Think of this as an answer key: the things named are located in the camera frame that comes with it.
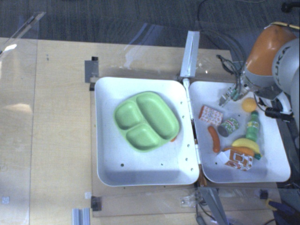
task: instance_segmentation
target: banana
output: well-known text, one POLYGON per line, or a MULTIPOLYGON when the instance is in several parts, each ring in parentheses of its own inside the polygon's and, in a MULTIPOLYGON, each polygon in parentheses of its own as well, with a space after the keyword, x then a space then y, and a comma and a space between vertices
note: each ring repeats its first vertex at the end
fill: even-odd
POLYGON ((254 151, 254 153, 260 153, 259 146, 256 142, 247 139, 247 138, 239 138, 235 140, 232 144, 233 147, 247 147, 254 151))

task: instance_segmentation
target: green can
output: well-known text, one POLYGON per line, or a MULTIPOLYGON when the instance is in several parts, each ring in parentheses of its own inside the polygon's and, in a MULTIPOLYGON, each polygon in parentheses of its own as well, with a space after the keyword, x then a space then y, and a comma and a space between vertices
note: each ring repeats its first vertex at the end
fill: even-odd
POLYGON ((223 137, 228 137, 231 133, 239 128, 239 122, 235 118, 228 118, 220 126, 217 131, 223 137))

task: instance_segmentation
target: green bottle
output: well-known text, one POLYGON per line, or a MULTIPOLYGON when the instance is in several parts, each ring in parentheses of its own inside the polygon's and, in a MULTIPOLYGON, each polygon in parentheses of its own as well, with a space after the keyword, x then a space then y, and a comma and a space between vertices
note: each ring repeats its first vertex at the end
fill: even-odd
POLYGON ((258 131, 259 131, 258 112, 253 111, 253 112, 251 112, 251 119, 247 123, 246 138, 256 142, 258 131))

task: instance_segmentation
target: orange sausage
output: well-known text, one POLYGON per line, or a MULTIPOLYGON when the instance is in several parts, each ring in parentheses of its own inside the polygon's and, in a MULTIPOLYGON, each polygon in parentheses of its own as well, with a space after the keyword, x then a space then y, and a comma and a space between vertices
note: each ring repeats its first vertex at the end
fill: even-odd
POLYGON ((213 142, 212 150, 214 152, 220 152, 220 139, 219 139, 219 135, 217 134, 217 131, 213 126, 209 126, 208 131, 212 137, 212 142, 213 142))
POLYGON ((244 153, 245 155, 248 155, 248 156, 253 156, 254 157, 254 151, 250 148, 247 148, 247 147, 228 147, 228 148, 224 148, 223 151, 227 151, 227 150, 234 150, 234 151, 237 151, 237 152, 241 152, 241 153, 244 153))

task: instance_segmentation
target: wooden table surface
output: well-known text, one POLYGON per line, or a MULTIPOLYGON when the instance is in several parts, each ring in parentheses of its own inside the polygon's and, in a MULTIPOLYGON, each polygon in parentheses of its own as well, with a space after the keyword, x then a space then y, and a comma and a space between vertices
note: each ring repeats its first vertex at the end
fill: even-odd
MULTIPOLYGON (((30 45, 27 44, 25 48, 30 50, 30 45)), ((34 90, 34 100, 30 105, 32 111, 29 117, 28 114, 23 115, 28 117, 25 121, 19 114, 14 115, 24 121, 20 123, 19 128, 28 128, 24 129, 20 136, 23 136, 29 148, 27 153, 17 154, 18 157, 16 155, 15 159, 10 160, 23 161, 30 159, 31 155, 31 163, 30 161, 26 163, 31 164, 31 170, 30 166, 20 169, 21 165, 16 165, 16 173, 9 173, 12 177, 21 177, 22 174, 26 176, 30 173, 28 184, 24 184, 25 188, 30 189, 30 198, 25 197, 22 200, 25 201, 25 205, 26 202, 30 203, 30 210, 22 206, 19 209, 23 210, 22 212, 12 212, 16 211, 15 207, 21 201, 16 201, 15 204, 11 201, 10 206, 15 207, 14 209, 5 207, 7 216, 0 218, 0 223, 26 225, 30 221, 31 225, 68 225, 72 222, 73 208, 90 207, 90 194, 93 190, 91 159, 93 115, 91 115, 89 84, 84 82, 85 60, 98 56, 100 74, 103 72, 128 76, 140 74, 140 71, 137 71, 139 69, 152 68, 150 76, 154 76, 155 71, 160 70, 163 71, 160 74, 172 78, 180 70, 183 52, 183 48, 39 40, 36 51, 36 75, 32 77, 35 81, 28 81, 34 86, 26 87, 23 84, 19 92, 21 96, 34 90)), ((224 82, 233 82, 233 78, 220 69, 219 60, 215 56, 218 53, 230 58, 228 51, 199 52, 197 76, 207 81, 217 77, 222 78, 224 82)), ((7 131, 8 136, 13 136, 14 129, 16 128, 7 131)), ((10 192, 21 193, 21 191, 15 189, 10 192)), ((242 219, 243 224, 263 224, 273 218, 269 209, 232 210, 228 215, 242 219)), ((210 218, 205 215, 204 217, 207 224, 210 224, 210 218)), ((194 225, 196 221, 195 213, 191 212, 101 218, 93 217, 91 212, 91 224, 194 225)))

